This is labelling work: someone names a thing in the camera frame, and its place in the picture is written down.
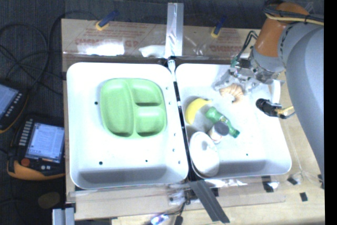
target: yellow toy banana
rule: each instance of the yellow toy banana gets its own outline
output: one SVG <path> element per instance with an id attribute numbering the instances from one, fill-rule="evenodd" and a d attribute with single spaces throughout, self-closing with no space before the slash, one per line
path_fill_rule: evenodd
<path id="1" fill-rule="evenodd" d="M 193 124 L 194 119 L 195 119 L 195 114 L 197 113 L 198 110 L 200 110 L 203 106 L 206 104 L 211 103 L 211 100 L 205 100 L 202 99 L 201 97 L 198 97 L 194 101 L 192 101 L 186 108 L 185 111 L 185 118 L 188 124 Z"/>

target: white tray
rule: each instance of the white tray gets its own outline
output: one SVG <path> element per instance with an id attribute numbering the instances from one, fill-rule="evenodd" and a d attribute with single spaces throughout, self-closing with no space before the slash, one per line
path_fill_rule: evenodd
<path id="1" fill-rule="evenodd" d="M 100 89 L 114 78 L 148 79 L 162 90 L 167 125 L 136 140 L 109 134 L 100 116 Z M 171 73 L 156 64 L 76 63 L 67 71 L 70 176 L 82 189 L 179 183 L 188 173 Z"/>
<path id="2" fill-rule="evenodd" d="M 185 122 L 187 136 L 207 132 L 212 127 L 204 113 L 214 106 L 240 131 L 237 138 L 224 136 L 216 144 L 220 166 L 213 178 L 237 178 L 285 174 L 291 168 L 291 156 L 278 118 L 265 115 L 255 105 L 259 98 L 270 99 L 267 85 L 259 85 L 239 104 L 230 97 L 223 98 L 212 84 L 229 65 L 181 64 L 176 69 L 176 79 L 183 112 L 197 97 L 213 100 L 196 114 L 192 125 Z"/>

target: blue and yellow clip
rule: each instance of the blue and yellow clip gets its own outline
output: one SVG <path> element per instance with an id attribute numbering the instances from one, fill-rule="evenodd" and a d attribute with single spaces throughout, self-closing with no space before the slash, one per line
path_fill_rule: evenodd
<path id="1" fill-rule="evenodd" d="M 107 28 L 109 26 L 109 22 L 113 21 L 119 14 L 119 11 L 116 9 L 113 12 L 110 12 L 102 20 L 96 23 L 97 30 L 102 31 L 103 29 Z"/>
<path id="2" fill-rule="evenodd" d="M 212 30 L 212 33 L 211 33 L 211 36 L 212 37 L 219 37 L 220 35 L 220 30 L 221 30 L 221 27 L 222 25 L 224 24 L 224 22 L 226 21 L 227 19 L 227 16 L 226 15 L 223 15 L 220 19 L 220 21 L 216 24 L 216 26 L 213 28 Z"/>

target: black handheld device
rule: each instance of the black handheld device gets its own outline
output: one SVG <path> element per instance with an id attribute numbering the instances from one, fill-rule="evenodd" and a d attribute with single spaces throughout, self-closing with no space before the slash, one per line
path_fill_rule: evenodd
<path id="1" fill-rule="evenodd" d="M 27 115 L 8 154 L 8 174 L 24 180 L 55 179 L 65 174 L 62 119 Z"/>
<path id="2" fill-rule="evenodd" d="M 0 133 L 7 131 L 19 118 L 28 100 L 28 90 L 0 80 Z"/>

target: green plate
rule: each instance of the green plate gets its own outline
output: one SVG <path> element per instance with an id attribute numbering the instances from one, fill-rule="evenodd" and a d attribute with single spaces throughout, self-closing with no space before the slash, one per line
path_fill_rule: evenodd
<path id="1" fill-rule="evenodd" d="M 167 124 L 160 87 L 145 79 L 111 79 L 101 89 L 101 116 L 112 134 L 127 138 L 160 134 Z"/>

